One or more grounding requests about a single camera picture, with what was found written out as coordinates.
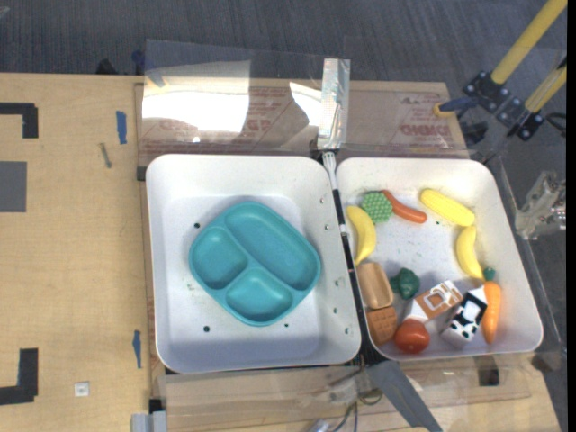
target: gray square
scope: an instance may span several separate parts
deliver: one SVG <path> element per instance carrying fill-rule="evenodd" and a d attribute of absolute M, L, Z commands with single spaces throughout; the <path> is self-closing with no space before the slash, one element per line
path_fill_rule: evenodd
<path fill-rule="evenodd" d="M 26 212 L 26 162 L 0 162 L 0 212 Z"/>

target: yellow corn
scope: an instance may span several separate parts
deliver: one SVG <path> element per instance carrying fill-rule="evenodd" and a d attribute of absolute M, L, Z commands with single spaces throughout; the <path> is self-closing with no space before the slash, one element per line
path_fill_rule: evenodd
<path fill-rule="evenodd" d="M 467 227 L 474 224 L 475 216 L 471 210 L 439 191 L 424 189 L 420 194 L 420 201 L 433 212 L 459 226 Z"/>

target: wooden table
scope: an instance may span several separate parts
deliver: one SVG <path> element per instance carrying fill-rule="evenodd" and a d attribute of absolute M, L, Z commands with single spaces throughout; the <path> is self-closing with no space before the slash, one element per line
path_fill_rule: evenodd
<path fill-rule="evenodd" d="M 25 212 L 0 212 L 0 388 L 18 384 L 20 349 L 39 354 L 38 395 L 0 405 L 1 430 L 127 431 L 131 414 L 148 411 L 134 93 L 142 80 L 0 74 L 0 103 L 34 103 L 40 117 L 39 137 L 23 139 L 22 117 L 0 115 L 0 162 L 27 168 Z M 126 115 L 125 143 L 117 113 Z M 432 412 L 445 430 L 558 430 L 542 375 L 526 360 L 520 371 L 527 397 Z M 88 395 L 75 392 L 84 382 Z M 296 431 L 307 424 L 237 430 Z M 407 426 L 390 411 L 363 414 L 359 425 L 365 431 Z"/>

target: green textured toy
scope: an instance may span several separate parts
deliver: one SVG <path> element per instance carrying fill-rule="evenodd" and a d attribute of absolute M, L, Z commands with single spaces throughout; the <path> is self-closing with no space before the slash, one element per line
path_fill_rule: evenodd
<path fill-rule="evenodd" d="M 360 207 L 368 213 L 374 224 L 386 222 L 392 216 L 392 204 L 382 192 L 369 192 Z"/>

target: orange sausage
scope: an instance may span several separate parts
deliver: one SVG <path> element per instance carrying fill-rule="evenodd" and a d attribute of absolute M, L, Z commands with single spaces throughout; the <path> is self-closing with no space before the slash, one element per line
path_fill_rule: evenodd
<path fill-rule="evenodd" d="M 390 193 L 390 191 L 383 190 L 382 193 L 386 195 L 386 198 L 390 201 L 392 205 L 392 212 L 405 220 L 417 222 L 418 224 L 422 224 L 426 222 L 428 216 L 423 211 L 414 210 L 409 206 L 406 206 L 403 203 L 400 203 L 394 195 Z"/>

